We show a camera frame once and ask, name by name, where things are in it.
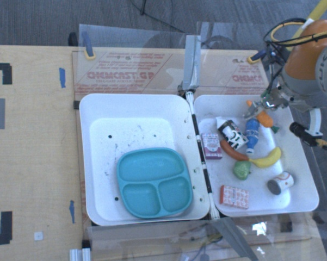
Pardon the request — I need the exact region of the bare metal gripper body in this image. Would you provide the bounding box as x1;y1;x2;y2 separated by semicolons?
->
261;87;292;111

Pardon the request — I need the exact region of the orange carrot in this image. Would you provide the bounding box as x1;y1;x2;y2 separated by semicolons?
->
246;100;280;134

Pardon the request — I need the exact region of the blue bottle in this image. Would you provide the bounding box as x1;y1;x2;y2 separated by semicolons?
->
244;117;261;156

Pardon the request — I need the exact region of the black and white carton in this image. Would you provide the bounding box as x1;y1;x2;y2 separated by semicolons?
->
215;116;249;151

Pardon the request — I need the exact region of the red sausage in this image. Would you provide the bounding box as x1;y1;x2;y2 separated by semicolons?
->
219;139;250;162

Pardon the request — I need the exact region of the yellow banana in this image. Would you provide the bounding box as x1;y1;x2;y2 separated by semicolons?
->
248;146;282;169

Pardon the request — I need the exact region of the pink carton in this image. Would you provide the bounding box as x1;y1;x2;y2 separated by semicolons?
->
200;132;224;160

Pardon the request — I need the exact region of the green toy vegetable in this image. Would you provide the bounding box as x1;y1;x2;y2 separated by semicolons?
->
232;160;252;181

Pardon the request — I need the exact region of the black and white thin rod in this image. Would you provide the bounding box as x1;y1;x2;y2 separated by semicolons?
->
185;91;221;220

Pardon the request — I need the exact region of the white plastic tray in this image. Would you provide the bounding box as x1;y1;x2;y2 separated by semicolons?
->
78;92;211;227
193;94;320;218

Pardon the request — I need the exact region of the orange patterned box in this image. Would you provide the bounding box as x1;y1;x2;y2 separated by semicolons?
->
219;184;250;210

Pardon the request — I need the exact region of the blue divided plate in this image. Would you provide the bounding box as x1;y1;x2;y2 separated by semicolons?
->
116;147;194;219

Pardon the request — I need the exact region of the black cylinder on white bracket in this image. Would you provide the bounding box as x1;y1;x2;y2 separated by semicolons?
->
289;108;325;147

